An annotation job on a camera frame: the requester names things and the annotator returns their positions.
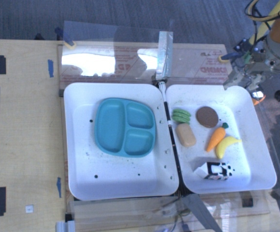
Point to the beige bread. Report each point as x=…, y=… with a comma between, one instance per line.
x=186, y=135

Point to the black and white milk carton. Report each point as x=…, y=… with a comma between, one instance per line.
x=216, y=171

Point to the yellow banana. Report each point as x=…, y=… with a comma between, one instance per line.
x=223, y=145

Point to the white plastic tray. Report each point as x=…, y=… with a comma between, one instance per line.
x=251, y=141
x=87, y=153

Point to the teal divided plate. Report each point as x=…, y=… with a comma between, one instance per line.
x=111, y=127

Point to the round brown biscuit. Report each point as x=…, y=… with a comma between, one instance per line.
x=207, y=117

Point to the green pea pods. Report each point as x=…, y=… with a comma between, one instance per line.
x=181, y=116

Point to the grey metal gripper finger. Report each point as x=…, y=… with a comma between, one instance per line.
x=232, y=79
x=254, y=83

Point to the orange carrot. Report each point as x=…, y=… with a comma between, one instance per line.
x=216, y=136

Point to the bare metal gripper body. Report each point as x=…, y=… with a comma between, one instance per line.
x=260, y=68

